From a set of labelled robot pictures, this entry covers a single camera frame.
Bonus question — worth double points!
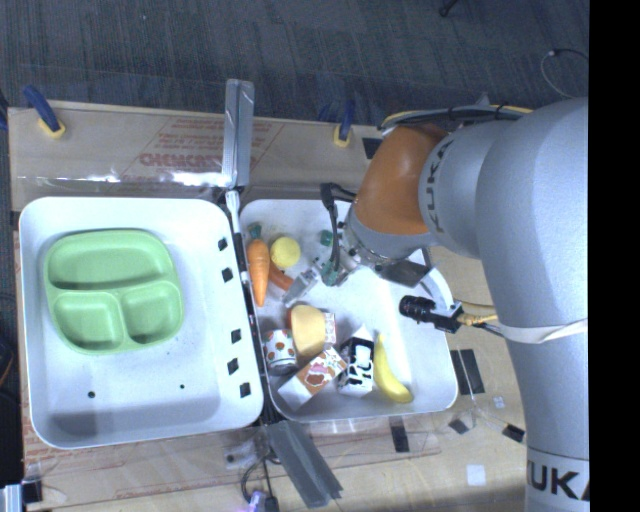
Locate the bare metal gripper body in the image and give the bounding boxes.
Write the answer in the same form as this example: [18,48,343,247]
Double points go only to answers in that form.
[321,234,387,287]

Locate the orange sausage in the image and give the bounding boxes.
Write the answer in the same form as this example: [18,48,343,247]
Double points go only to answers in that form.
[268,262,295,292]

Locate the yellow ball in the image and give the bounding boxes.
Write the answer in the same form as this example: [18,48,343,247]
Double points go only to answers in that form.
[269,235,302,271]

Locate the tan bread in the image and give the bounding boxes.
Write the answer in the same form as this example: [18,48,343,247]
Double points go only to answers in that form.
[288,303,329,358]

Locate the white plastic tray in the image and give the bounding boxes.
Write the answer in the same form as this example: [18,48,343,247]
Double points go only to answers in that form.
[18,195,265,450]
[238,198,460,425]

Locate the orange carrot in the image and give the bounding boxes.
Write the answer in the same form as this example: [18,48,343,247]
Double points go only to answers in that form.
[245,222,272,308]

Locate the white can red print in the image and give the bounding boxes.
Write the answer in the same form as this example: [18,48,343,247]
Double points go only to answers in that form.
[263,328,300,376]

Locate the white carton orange print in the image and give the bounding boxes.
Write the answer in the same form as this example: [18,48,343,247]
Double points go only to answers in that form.
[277,347,349,411]

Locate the black and white carton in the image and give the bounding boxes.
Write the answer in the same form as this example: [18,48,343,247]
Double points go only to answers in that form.
[335,323,376,398]

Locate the yellow banana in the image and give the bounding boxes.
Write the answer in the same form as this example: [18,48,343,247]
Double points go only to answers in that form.
[372,332,415,405]

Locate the green divided plate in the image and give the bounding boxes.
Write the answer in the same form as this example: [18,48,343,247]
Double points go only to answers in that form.
[43,228,185,356]

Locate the brown cardboard board red print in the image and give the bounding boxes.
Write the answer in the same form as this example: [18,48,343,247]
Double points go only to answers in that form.
[7,99,527,512]

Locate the black cylinder on white bracket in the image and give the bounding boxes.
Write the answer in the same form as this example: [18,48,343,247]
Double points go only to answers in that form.
[398,267,466,335]

